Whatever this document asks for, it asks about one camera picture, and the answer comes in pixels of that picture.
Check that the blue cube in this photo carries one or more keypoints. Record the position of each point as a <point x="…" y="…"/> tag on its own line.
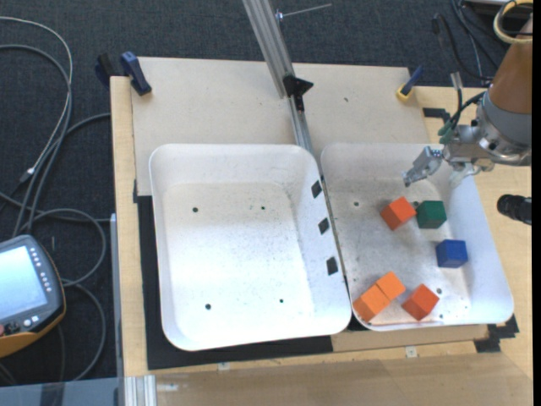
<point x="451" y="253"/>

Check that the green cube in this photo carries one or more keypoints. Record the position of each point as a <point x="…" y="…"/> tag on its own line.
<point x="431" y="215"/>

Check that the orange cube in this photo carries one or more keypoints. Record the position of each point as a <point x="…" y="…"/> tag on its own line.
<point x="420" y="302"/>
<point x="370" y="303"/>
<point x="391" y="285"/>
<point x="397" y="213"/>

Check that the pale wood board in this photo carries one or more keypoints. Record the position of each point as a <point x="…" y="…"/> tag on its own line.
<point x="220" y="108"/>

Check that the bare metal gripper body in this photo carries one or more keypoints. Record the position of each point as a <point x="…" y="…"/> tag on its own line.
<point x="467" y="148"/>

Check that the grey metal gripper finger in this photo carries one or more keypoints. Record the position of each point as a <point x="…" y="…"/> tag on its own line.
<point x="429" y="169"/>
<point x="418" y="163"/>

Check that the black cylinder on white bracket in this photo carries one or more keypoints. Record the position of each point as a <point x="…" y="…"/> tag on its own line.
<point x="515" y="209"/>

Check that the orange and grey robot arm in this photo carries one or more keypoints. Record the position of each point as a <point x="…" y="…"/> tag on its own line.
<point x="513" y="78"/>

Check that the white plastic tray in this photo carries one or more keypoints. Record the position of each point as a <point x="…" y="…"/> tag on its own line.
<point x="380" y="256"/>
<point x="236" y="248"/>

